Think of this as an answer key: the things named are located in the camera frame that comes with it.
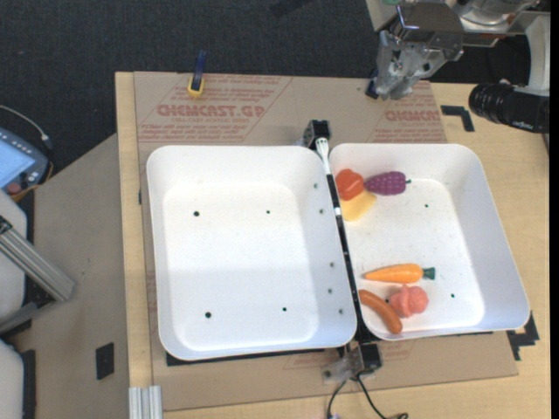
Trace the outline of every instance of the cardboard sheet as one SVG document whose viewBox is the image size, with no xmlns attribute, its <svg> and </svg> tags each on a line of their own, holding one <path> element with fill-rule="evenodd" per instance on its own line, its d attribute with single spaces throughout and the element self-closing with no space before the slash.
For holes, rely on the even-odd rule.
<svg viewBox="0 0 559 419">
<path fill-rule="evenodd" d="M 422 81 L 404 100 L 373 100 L 367 79 L 204 75 L 193 100 L 190 75 L 135 72 L 146 278 L 154 384 L 165 410 L 194 409 L 328 395 L 322 369 L 335 349 L 184 364 L 171 361 L 159 340 L 155 269 L 145 164 L 168 144 L 288 145 L 310 120 L 328 120 L 330 146 L 347 142 L 446 142 L 431 85 Z M 517 374 L 506 333 L 379 342 L 383 367 L 369 389 L 398 388 Z M 357 389 L 346 387 L 344 390 Z"/>
</svg>

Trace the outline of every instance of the pink toy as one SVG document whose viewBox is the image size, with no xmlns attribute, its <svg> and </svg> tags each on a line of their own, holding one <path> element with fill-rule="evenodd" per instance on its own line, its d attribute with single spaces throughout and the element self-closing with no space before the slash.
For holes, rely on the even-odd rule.
<svg viewBox="0 0 559 419">
<path fill-rule="evenodd" d="M 414 313 L 421 313 L 428 304 L 427 292 L 417 285 L 408 287 L 404 284 L 400 292 L 390 296 L 390 305 L 400 317 L 408 318 Z"/>
</svg>

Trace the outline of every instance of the wooden table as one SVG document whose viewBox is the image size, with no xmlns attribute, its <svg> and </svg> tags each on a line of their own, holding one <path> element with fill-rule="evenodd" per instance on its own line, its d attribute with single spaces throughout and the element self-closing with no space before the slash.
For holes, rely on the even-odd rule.
<svg viewBox="0 0 559 419">
<path fill-rule="evenodd" d="M 115 75 L 117 131 L 121 167 L 122 229 L 131 387 L 153 384 L 143 254 L 140 177 L 135 120 L 134 74 Z M 473 86 L 433 84 L 439 105 L 466 106 Z M 503 228 L 525 286 L 540 339 L 521 349 L 519 375 L 371 393 L 386 415 L 407 411 L 410 418 L 551 417 L 549 321 L 549 152 L 543 138 L 473 116 L 468 133 L 456 117 L 443 117 L 448 142 L 469 147 L 481 159 Z M 213 409 L 169 412 L 178 418 L 318 419 L 328 397 L 262 402 Z M 364 395 L 335 400 L 342 417 L 374 417 Z"/>
</svg>

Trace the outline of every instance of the toy food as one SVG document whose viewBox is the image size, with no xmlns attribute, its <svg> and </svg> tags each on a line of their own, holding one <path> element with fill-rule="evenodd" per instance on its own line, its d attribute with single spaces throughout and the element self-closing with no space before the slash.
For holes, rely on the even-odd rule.
<svg viewBox="0 0 559 419">
<path fill-rule="evenodd" d="M 405 191 L 405 174 L 399 171 L 373 175 L 364 182 L 365 189 L 381 196 L 393 196 Z"/>
<path fill-rule="evenodd" d="M 343 169 L 335 178 L 335 186 L 342 200 L 351 200 L 363 191 L 363 177 L 351 169 Z"/>
<path fill-rule="evenodd" d="M 368 290 L 363 289 L 359 291 L 359 299 L 362 304 L 370 307 L 380 315 L 384 324 L 388 327 L 388 330 L 391 333 L 402 332 L 402 321 L 400 320 L 400 317 L 398 317 L 396 310 L 384 301 L 384 299 L 372 292 L 369 292 Z"/>
<path fill-rule="evenodd" d="M 414 313 L 421 313 L 429 304 L 427 292 L 418 285 L 402 286 L 400 292 L 390 296 L 390 305 L 400 317 L 408 318 Z"/>
<path fill-rule="evenodd" d="M 359 196 L 351 200 L 340 199 L 340 208 L 342 209 L 342 217 L 348 222 L 360 219 L 373 204 L 376 202 L 376 196 L 370 192 L 363 191 Z"/>
<path fill-rule="evenodd" d="M 435 267 L 422 269 L 417 264 L 394 264 L 368 271 L 363 277 L 386 283 L 417 283 L 421 278 L 435 279 Z"/>
</svg>

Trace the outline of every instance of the white tray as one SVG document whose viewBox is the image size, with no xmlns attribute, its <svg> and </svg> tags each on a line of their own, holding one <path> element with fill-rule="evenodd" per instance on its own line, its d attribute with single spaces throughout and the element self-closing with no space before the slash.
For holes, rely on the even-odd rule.
<svg viewBox="0 0 559 419">
<path fill-rule="evenodd" d="M 336 175 L 351 168 L 365 179 L 397 170 L 404 193 L 378 196 L 361 219 L 346 222 L 358 289 L 387 299 L 401 285 L 365 280 L 385 265 L 435 267 L 421 279 L 430 304 L 391 334 L 367 307 L 368 329 L 385 340 L 479 333 L 522 327 L 529 306 L 483 168 L 473 151 L 453 144 L 343 144 L 330 154 Z"/>
<path fill-rule="evenodd" d="M 338 347 L 356 315 L 321 161 L 297 146 L 148 158 L 159 334 L 187 361 Z"/>
</svg>

